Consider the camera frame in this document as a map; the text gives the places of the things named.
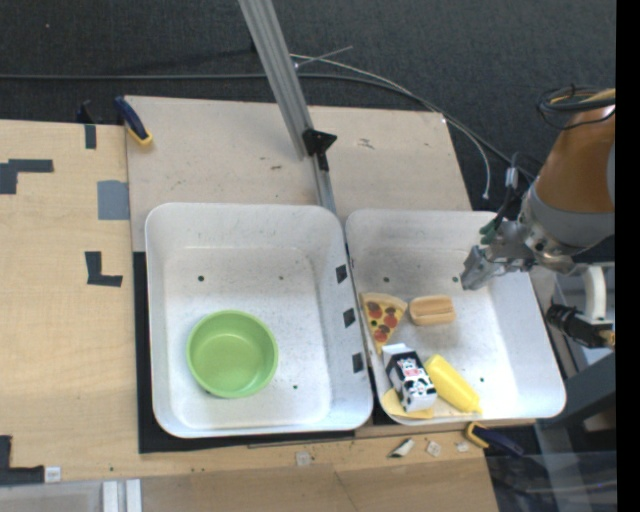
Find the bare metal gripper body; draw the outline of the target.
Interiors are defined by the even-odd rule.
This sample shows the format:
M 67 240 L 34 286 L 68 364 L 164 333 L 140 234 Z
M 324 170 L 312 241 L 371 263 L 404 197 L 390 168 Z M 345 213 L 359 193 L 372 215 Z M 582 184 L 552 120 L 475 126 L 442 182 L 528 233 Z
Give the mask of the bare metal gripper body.
M 568 274 L 574 256 L 591 247 L 591 227 L 585 220 L 519 218 L 489 230 L 482 243 L 486 261 L 503 262 L 505 273 L 541 266 Z

